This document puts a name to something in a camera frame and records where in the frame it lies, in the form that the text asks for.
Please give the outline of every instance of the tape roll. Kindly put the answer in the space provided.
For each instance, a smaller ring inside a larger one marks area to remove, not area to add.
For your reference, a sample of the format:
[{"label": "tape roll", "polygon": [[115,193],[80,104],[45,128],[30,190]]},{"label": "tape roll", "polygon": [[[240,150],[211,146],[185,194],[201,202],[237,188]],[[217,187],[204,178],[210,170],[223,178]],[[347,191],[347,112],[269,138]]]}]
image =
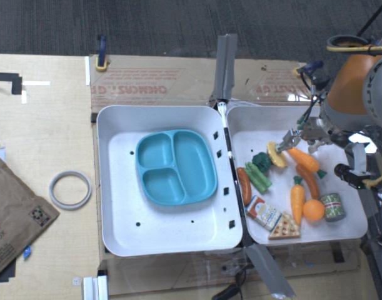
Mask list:
[{"label": "tape roll", "polygon": [[[88,191],[86,193],[86,196],[84,199],[82,199],[80,202],[78,203],[74,203],[74,204],[66,204],[66,203],[62,203],[61,201],[59,201],[54,193],[53,193],[53,189],[54,189],[54,186],[56,185],[56,183],[63,177],[66,177],[66,176],[76,176],[80,179],[82,179],[87,187],[88,187]],[[88,179],[88,177],[79,172],[79,171],[76,171],[76,170],[67,170],[67,171],[63,171],[61,173],[58,173],[57,175],[55,175],[55,177],[52,179],[50,185],[49,185],[49,195],[51,197],[51,200],[52,202],[57,205],[57,207],[61,208],[61,209],[65,209],[65,210],[76,210],[80,207],[82,207],[84,204],[86,204],[86,202],[89,200],[89,198],[91,197],[91,193],[92,193],[92,185],[91,185],[91,182],[90,180]]]}]

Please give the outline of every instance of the gray carpet floor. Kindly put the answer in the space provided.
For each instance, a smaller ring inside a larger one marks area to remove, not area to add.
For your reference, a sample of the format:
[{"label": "gray carpet floor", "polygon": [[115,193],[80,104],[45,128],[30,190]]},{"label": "gray carpet floor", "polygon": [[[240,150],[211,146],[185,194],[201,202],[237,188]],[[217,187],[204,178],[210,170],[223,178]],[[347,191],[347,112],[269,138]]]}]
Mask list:
[{"label": "gray carpet floor", "polygon": [[[108,54],[215,58],[217,37],[238,34],[236,57],[324,61],[332,77],[346,59],[325,48],[356,34],[382,0],[0,0],[0,53],[83,56],[97,36]],[[382,12],[362,35],[382,36]]]}]

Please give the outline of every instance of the white tape mark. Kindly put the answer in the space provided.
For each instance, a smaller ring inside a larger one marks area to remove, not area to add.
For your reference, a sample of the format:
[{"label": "white tape mark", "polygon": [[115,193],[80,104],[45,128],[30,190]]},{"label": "white tape mark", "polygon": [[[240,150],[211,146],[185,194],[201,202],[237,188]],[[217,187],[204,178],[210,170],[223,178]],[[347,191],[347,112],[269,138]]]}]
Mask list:
[{"label": "white tape mark", "polygon": [[25,89],[21,90],[21,103],[22,104],[27,103],[27,91]]},{"label": "white tape mark", "polygon": [[87,86],[91,84],[91,73],[89,67],[89,57],[85,57],[85,85]]},{"label": "white tape mark", "polygon": [[50,86],[50,81],[23,81],[23,86]]}]

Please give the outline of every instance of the toy carrot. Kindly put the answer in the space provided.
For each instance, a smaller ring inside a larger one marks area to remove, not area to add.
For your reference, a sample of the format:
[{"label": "toy carrot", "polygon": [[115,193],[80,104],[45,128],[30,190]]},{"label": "toy carrot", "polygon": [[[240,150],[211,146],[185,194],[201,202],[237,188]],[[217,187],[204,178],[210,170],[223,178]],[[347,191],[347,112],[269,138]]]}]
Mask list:
[{"label": "toy carrot", "polygon": [[300,226],[302,215],[303,215],[303,204],[305,201],[305,195],[304,195],[304,187],[300,185],[302,178],[295,176],[294,179],[294,186],[291,188],[291,209],[292,209],[292,216],[296,223]]},{"label": "toy carrot", "polygon": [[317,173],[320,179],[322,179],[327,173],[320,169],[319,162],[310,154],[299,150],[296,147],[286,150],[287,153],[297,162],[302,164],[307,170],[312,173]]}]

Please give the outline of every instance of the toy sausage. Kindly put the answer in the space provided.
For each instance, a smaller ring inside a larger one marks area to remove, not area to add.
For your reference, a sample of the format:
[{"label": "toy sausage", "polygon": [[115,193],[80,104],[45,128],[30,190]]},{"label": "toy sausage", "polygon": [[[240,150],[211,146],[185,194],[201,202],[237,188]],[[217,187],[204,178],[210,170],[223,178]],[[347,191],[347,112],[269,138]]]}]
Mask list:
[{"label": "toy sausage", "polygon": [[313,199],[319,199],[320,198],[320,191],[318,188],[317,181],[315,180],[313,173],[305,168],[304,165],[298,163],[295,167],[296,172],[298,172],[301,177],[306,181],[308,184],[310,195]]},{"label": "toy sausage", "polygon": [[236,168],[236,174],[238,175],[238,180],[242,189],[242,201],[246,206],[252,199],[251,183],[243,167]]}]

